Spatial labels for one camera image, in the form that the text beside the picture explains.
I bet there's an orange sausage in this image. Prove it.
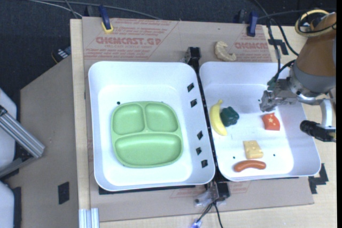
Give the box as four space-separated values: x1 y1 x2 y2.
234 159 267 173

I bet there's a yellow cheese wedge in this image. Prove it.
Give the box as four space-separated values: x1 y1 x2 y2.
243 140 265 160

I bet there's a brown cardboard board red print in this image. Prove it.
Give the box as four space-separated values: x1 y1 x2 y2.
81 17 315 223

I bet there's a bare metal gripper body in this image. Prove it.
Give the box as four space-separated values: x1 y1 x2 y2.
261 78 319 105

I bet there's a white plastic tray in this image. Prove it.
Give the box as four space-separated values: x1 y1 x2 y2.
198 61 322 183
88 60 216 192

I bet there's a black block with thin wires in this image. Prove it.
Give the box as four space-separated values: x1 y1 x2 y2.
193 181 231 209
184 46 201 65

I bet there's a dark green bell pepper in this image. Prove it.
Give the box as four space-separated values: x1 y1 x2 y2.
220 106 240 127

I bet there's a green divided plate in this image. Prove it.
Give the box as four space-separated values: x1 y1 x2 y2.
110 100 184 169

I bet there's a black cylinder on white bracket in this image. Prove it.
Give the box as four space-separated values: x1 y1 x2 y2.
299 98 337 143

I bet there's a beige croissant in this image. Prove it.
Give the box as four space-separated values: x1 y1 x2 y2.
214 40 237 62

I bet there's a yellow banana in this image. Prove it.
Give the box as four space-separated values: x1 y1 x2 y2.
209 99 228 137

